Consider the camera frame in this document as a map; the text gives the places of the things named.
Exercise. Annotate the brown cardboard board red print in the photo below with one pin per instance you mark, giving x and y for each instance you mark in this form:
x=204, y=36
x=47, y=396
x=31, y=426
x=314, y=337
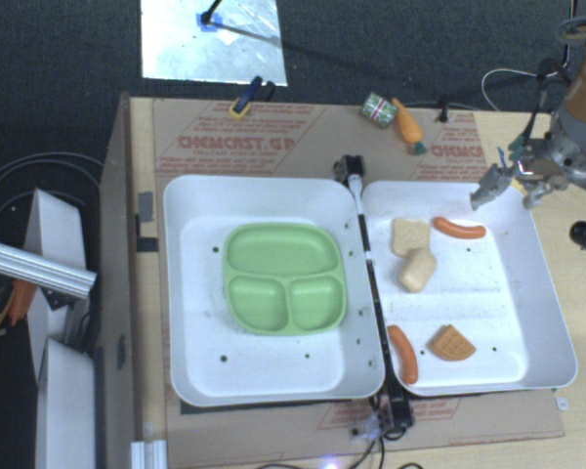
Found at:
x=283, y=130

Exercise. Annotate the green divided plate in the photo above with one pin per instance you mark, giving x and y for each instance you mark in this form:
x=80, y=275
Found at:
x=283, y=249

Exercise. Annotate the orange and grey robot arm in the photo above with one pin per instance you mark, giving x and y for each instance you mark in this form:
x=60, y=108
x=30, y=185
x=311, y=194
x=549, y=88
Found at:
x=585, y=93

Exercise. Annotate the beige bread roll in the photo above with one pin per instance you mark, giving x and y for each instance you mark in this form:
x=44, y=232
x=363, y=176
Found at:
x=417, y=270

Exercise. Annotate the beige square biscuit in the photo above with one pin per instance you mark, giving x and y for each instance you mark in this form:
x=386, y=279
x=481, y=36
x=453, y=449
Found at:
x=409, y=232

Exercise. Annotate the thin black and white rod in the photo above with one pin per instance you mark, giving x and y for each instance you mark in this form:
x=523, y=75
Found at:
x=374, y=291

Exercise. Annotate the green and white can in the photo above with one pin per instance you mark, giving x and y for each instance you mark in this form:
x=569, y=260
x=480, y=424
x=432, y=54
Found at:
x=378, y=110

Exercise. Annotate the orange sausage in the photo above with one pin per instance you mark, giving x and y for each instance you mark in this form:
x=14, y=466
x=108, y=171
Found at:
x=404, y=354
x=459, y=228

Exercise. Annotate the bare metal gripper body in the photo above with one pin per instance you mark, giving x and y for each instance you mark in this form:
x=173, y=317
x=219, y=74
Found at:
x=561, y=169

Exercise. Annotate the white plastic tray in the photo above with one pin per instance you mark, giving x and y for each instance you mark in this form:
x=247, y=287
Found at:
x=200, y=350
x=488, y=301

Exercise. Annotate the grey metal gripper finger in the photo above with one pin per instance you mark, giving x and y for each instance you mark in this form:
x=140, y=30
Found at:
x=535, y=195
x=490, y=183

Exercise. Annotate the brown waffle slice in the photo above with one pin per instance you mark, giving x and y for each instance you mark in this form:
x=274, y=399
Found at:
x=451, y=346

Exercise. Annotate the orange carrot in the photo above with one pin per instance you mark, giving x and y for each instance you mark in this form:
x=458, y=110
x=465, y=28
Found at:
x=406, y=124

